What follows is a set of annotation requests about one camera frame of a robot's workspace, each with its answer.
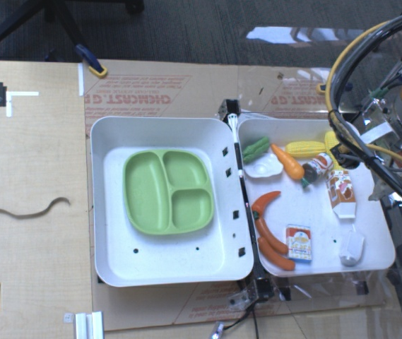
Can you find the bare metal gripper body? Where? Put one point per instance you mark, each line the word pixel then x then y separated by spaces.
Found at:
pixel 384 118

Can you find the yellow corn cob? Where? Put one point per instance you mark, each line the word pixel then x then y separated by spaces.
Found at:
pixel 331 141
pixel 304 149

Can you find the small orange and white can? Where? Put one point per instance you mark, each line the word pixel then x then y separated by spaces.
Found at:
pixel 319 166

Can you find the brown and white carton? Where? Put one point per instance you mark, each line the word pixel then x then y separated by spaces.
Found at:
pixel 342 193

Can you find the orange carrot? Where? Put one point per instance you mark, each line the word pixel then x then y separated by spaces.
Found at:
pixel 290 164

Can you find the white plastic tray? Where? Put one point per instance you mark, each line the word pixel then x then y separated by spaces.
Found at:
pixel 172 260
pixel 313 203

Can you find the white fried egg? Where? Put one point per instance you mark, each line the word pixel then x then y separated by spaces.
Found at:
pixel 262 168

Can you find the green bean pods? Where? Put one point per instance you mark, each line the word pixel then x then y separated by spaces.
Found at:
pixel 255 149

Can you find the orange chili pepper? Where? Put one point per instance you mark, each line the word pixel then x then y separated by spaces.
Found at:
pixel 264 201

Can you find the small orange and blue box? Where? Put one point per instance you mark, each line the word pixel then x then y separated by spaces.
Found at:
pixel 299 242

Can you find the thin black and white rod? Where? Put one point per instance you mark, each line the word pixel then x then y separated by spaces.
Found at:
pixel 237 154

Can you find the orange sausage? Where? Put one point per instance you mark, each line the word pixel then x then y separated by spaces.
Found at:
pixel 269 235
pixel 275 256

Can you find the brown cardboard board red print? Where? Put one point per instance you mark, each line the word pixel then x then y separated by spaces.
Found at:
pixel 151 94

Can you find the green divided plate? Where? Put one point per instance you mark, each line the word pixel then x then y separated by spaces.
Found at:
pixel 147 189

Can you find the black office chair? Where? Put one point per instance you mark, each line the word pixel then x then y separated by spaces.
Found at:
pixel 59 9

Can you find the brown curved strip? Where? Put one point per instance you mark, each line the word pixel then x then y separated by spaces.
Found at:
pixel 24 214

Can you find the black cylinder on white bracket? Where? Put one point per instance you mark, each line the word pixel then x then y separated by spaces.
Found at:
pixel 345 155

